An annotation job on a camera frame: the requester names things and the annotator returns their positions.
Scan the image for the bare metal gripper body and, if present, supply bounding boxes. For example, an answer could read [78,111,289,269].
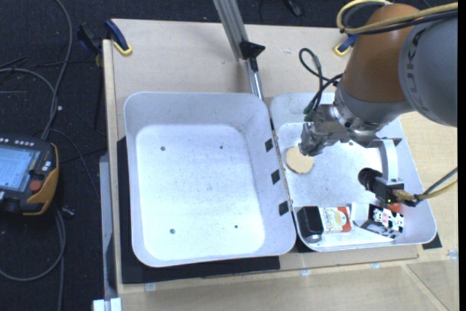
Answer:
[308,104,384,148]

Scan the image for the tan round biscuit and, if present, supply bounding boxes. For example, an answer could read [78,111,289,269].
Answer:
[285,146,315,176]

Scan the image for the thin black and white rod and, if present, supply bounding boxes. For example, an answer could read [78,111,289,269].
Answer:
[248,59,295,218]

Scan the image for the white plastic tray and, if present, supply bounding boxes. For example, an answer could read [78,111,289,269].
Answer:
[269,92,438,253]
[123,91,297,269]

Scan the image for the red and white carton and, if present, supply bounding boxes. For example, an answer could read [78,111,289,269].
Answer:
[318,206,355,235]

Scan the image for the black and white carton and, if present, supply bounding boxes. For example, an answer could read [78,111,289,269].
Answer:
[365,202,406,240]

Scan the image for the pale wood board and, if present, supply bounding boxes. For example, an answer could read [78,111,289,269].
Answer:
[110,17,420,296]

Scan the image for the black cylinder on white bracket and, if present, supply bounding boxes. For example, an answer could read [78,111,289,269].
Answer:
[358,137,406,202]

